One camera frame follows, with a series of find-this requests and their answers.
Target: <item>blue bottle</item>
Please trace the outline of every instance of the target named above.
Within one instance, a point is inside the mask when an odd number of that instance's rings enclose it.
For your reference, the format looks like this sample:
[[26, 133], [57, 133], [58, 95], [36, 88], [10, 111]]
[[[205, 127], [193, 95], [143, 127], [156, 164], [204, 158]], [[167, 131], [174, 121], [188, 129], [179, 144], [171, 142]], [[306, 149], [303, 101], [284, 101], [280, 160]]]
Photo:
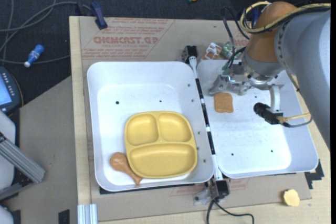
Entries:
[[44, 52], [44, 47], [41, 44], [36, 45], [35, 49], [30, 52], [28, 60], [24, 63], [24, 66], [30, 67], [30, 65], [40, 57], [42, 52]]

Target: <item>screen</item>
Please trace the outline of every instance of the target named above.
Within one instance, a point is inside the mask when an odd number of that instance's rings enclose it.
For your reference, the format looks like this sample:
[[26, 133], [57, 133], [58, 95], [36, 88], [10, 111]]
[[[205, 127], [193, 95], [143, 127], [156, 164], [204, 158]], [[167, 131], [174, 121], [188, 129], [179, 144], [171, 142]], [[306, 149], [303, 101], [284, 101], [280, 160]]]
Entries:
[[0, 105], [7, 104], [12, 101], [11, 96], [7, 91], [4, 80], [0, 77]]

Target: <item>white tray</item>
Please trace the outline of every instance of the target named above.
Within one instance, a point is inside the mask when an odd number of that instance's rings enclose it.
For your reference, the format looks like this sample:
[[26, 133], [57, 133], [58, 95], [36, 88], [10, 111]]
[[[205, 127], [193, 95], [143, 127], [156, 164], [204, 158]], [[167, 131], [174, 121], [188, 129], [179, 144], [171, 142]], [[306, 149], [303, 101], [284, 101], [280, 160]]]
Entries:
[[[226, 60], [206, 60], [197, 66], [220, 171], [230, 178], [243, 178], [314, 170], [318, 156], [306, 125], [294, 128], [271, 125], [253, 111], [257, 102], [270, 105], [269, 91], [252, 88], [239, 96], [229, 86], [225, 92], [233, 96], [233, 113], [215, 111], [214, 98], [207, 90], [222, 73], [225, 63]], [[280, 89], [284, 116], [302, 114], [286, 72], [281, 72], [272, 83], [284, 84]], [[290, 124], [303, 122], [304, 119], [297, 119]]]
[[[206, 126], [192, 69], [172, 62], [97, 62], [87, 72], [93, 135], [94, 169], [98, 184], [117, 192], [142, 188], [196, 184], [214, 173]], [[174, 111], [184, 115], [195, 136], [198, 162], [183, 176], [143, 179], [135, 185], [114, 170], [109, 159], [126, 153], [124, 126], [127, 119], [145, 111]]]

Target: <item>yellow plate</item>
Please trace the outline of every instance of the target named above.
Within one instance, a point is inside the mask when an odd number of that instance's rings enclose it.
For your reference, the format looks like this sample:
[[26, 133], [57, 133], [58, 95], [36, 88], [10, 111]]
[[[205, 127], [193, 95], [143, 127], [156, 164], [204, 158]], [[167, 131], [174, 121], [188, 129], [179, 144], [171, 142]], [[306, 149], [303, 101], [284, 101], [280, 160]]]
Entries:
[[172, 111], [131, 116], [125, 125], [125, 144], [132, 170], [144, 178], [169, 178], [190, 173], [197, 149], [189, 121]]

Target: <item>blue clamp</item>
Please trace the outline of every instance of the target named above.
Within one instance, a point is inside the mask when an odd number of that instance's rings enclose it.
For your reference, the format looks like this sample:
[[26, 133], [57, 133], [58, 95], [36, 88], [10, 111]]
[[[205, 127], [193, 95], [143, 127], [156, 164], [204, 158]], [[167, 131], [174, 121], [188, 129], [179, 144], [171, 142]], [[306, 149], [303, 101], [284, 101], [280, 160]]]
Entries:
[[92, 2], [91, 5], [91, 12], [94, 16], [96, 16], [96, 24], [99, 29], [107, 28], [107, 23], [104, 20], [103, 12], [101, 6], [97, 2]]

